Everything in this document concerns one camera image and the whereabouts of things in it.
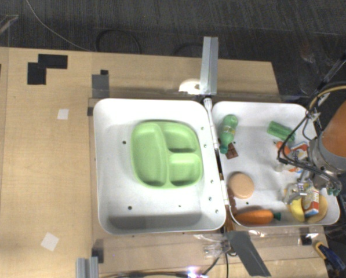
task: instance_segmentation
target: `yellow cable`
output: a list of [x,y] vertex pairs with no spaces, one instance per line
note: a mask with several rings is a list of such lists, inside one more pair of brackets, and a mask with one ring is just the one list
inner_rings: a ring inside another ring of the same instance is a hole
[[331,92],[335,92],[337,90],[346,90],[346,85],[345,86],[332,87],[331,89],[327,89],[327,90],[324,90],[321,93],[319,93],[309,104],[309,110],[313,108],[314,104],[317,102],[317,100],[320,96],[323,96],[323,95],[331,93]]

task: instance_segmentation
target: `white paper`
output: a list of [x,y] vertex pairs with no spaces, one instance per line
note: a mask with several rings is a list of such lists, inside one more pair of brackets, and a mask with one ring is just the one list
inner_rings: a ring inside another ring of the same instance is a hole
[[54,249],[57,246],[58,241],[59,241],[59,239],[55,235],[48,232],[48,233],[46,233],[43,241],[41,242],[41,246],[50,250],[50,251],[54,251]]
[[59,109],[57,119],[68,119],[69,109]]

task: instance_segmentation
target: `green plate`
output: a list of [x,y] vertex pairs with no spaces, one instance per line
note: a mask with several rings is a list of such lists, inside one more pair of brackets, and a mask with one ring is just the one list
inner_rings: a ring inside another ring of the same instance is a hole
[[197,136],[182,123],[140,123],[133,130],[131,149],[134,174],[147,186],[178,188],[202,178]]

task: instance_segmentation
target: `green bottle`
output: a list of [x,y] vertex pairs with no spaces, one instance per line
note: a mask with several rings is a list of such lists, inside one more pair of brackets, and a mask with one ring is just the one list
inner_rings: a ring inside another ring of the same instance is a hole
[[237,127],[237,117],[229,114],[226,115],[220,126],[220,153],[226,154],[228,152],[228,144],[231,143],[235,137],[235,129]]

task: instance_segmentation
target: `dark background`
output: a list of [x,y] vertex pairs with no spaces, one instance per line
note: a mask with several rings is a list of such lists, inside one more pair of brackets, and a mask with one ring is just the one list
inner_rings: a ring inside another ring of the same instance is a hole
[[[346,48],[346,0],[29,0],[37,16],[69,41],[104,52],[201,56],[203,36],[219,38],[219,57],[272,62],[285,101],[304,104]],[[19,20],[0,46],[78,50],[44,28],[25,0],[0,0],[0,20]],[[346,81],[346,63],[333,82]],[[325,126],[346,92],[322,107]],[[346,207],[346,178],[342,205]],[[346,213],[326,229],[329,244],[346,263]]]

